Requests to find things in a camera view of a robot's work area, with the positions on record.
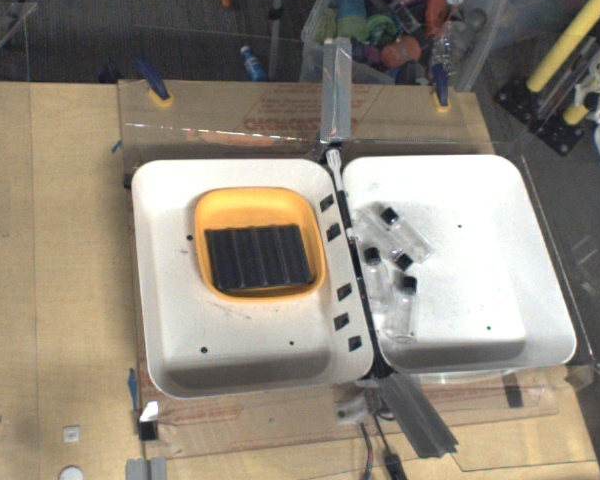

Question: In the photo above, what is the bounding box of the clear plastic storage bin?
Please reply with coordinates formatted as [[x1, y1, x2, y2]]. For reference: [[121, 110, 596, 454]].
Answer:
[[299, 0, 512, 93]]

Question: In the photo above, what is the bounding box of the black ribbed rectangular insert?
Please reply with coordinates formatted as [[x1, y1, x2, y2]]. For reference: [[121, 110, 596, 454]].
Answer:
[[203, 223, 316, 293]]

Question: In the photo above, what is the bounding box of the orange plastic bowl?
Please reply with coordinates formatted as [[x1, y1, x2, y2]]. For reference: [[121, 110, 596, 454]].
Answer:
[[193, 186, 328, 304]]

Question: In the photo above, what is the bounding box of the brown cardboard board, red print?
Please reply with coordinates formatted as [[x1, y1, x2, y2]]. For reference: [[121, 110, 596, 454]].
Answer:
[[116, 78, 600, 472]]

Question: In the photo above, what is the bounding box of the blue bottle with white cap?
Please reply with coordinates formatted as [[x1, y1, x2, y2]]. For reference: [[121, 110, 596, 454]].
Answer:
[[239, 44, 269, 83]]

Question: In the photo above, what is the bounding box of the thin black and white rod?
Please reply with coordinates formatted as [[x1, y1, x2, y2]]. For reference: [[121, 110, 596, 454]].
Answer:
[[324, 148, 384, 378]]

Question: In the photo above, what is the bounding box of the clear bottle with black cap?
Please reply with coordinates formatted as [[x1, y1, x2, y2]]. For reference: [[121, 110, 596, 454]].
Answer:
[[362, 246, 394, 317], [378, 206, 435, 265], [352, 206, 415, 273], [382, 274, 421, 345]]

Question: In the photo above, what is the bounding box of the white plastic tray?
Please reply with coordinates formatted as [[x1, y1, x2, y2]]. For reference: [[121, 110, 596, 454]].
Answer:
[[340, 154, 578, 376], [130, 157, 375, 400]]

